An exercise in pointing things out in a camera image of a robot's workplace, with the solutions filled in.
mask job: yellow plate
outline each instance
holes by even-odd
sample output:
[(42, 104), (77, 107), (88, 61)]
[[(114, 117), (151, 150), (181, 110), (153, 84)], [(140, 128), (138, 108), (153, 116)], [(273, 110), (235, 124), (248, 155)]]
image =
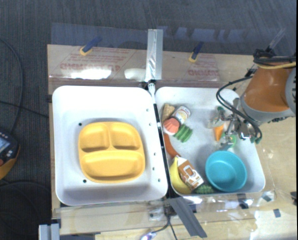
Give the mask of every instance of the yellow plate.
[(95, 122), (79, 134), (79, 161), (84, 175), (98, 183), (120, 183), (139, 177), (145, 168), (139, 132), (125, 122)]

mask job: teal bowl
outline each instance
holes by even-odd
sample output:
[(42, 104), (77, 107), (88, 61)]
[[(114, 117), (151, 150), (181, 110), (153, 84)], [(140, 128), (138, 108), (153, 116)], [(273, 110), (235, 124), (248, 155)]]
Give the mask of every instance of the teal bowl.
[(229, 151), (215, 151), (205, 164), (209, 183), (223, 192), (235, 192), (247, 181), (247, 169), (242, 160)]

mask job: clear plastic tape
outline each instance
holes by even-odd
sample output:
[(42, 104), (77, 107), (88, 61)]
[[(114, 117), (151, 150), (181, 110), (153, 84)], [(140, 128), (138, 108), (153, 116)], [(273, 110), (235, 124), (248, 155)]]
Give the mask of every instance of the clear plastic tape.
[(145, 81), (162, 77), (163, 31), (149, 29)]

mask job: wooden table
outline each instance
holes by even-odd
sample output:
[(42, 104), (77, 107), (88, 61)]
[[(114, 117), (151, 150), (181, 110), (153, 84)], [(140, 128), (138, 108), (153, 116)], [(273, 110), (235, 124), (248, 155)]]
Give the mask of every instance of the wooden table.
[[(72, 51), (78, 47), (67, 45), (48, 45), (48, 82), (49, 94), (61, 85), (89, 85), (89, 81), (67, 80), (49, 77), (59, 69)], [(135, 51), (127, 61), (127, 66), (137, 64), (139, 67), (145, 51)], [(200, 79), (211, 72), (212, 79), (222, 82), (242, 78), (247, 68), (252, 66), (253, 57), (249, 55), (205, 54), (207, 63), (195, 65), (195, 69), (187, 62), (189, 54), (183, 52), (163, 53), (163, 70), (174, 70), (179, 78), (190, 81), (200, 74)], [(54, 186), (54, 142), (52, 103), (50, 113), (50, 154), (51, 154), (51, 182), (52, 182), (52, 210), (53, 218), (61, 218), (61, 235), (95, 234), (97, 240), (140, 239), (149, 229), (158, 229), (165, 224), (165, 220), (154, 220), (149, 213), (155, 208), (154, 203), (132, 205), (114, 204), (110, 207), (96, 205), (88, 207), (60, 207), (60, 201), (55, 194)], [(263, 139), (257, 146), (266, 163), (267, 173), (270, 175), (272, 190), (262, 193), (263, 198), (255, 199), (247, 209), (238, 206), (225, 209), (219, 203), (214, 205), (197, 206), (196, 217), (208, 235), (208, 239), (281, 239), (297, 237), (297, 206), (294, 204), (291, 192), (297, 191), (296, 175), (296, 119), (288, 118), (278, 123), (267, 123), (261, 126)], [(181, 220), (176, 216), (171, 220), (178, 239), (198, 239), (190, 237)], [(159, 232), (156, 240), (174, 239), (171, 228)]]

